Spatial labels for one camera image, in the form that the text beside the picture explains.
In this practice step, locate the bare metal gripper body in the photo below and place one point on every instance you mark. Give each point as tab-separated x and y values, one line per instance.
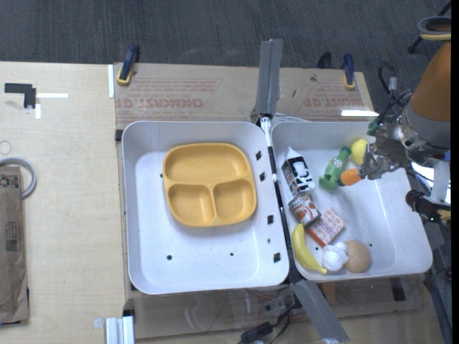
391	149

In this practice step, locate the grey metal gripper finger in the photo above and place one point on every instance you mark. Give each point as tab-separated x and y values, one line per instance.
385	170
367	167

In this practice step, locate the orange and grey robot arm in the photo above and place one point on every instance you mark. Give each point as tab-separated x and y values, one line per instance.
432	84

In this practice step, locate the yellow lemon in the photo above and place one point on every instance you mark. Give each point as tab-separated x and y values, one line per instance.
359	151

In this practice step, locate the orange carrot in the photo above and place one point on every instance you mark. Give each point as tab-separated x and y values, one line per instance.
349	177

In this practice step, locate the green plastic bottle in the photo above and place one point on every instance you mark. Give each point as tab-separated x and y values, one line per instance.
333	170

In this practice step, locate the white plastic tray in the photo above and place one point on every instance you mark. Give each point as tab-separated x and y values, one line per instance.
201	260
383	224

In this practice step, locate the white and black milk carton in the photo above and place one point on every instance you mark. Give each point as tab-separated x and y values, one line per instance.
299	174

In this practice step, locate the orange and white packet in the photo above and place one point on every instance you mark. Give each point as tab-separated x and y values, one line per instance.
328	226

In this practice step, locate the orange and white can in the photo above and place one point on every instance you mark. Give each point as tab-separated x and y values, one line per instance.
304	210

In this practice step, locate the thin black and white rod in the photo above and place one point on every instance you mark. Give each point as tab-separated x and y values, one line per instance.
274	168

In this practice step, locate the white garlic bulb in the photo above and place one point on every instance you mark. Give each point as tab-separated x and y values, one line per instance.
334	257

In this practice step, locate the yellow banana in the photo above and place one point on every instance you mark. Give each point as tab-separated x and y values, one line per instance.
303	249

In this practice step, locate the yellow divided plate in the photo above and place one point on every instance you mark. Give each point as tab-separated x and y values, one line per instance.
201	163

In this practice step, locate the brown cardboard board red print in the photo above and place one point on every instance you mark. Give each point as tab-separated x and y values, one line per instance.
201	95

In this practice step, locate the brown paper bag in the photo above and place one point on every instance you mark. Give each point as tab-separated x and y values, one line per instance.
12	256

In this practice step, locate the black cylinder on white bracket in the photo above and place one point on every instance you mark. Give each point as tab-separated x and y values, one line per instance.
417	201

